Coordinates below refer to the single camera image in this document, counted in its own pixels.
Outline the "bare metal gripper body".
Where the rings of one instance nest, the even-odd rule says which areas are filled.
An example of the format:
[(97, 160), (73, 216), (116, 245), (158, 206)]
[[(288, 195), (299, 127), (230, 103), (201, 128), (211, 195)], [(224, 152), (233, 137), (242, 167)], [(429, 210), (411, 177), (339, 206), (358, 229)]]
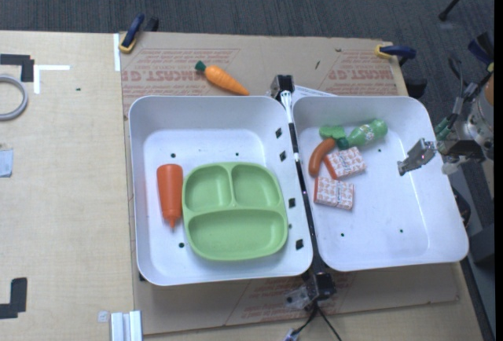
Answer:
[(483, 118), (457, 119), (452, 125), (445, 118), (436, 125), (435, 137), (437, 149), (444, 156), (494, 159), (493, 127)]

